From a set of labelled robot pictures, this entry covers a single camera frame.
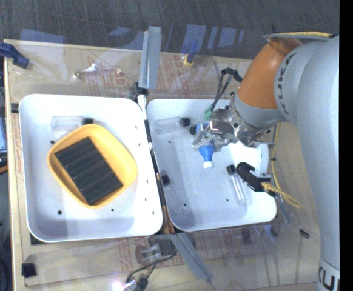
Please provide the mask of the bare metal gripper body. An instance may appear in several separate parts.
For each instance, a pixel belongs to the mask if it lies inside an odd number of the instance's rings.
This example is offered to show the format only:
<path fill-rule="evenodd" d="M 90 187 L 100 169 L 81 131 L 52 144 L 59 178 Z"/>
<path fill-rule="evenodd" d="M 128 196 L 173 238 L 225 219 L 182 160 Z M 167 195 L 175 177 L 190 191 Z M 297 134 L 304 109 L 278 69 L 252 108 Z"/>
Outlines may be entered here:
<path fill-rule="evenodd" d="M 269 110 L 240 100 L 218 100 L 210 116 L 212 134 L 248 147 L 254 147 L 268 128 Z"/>

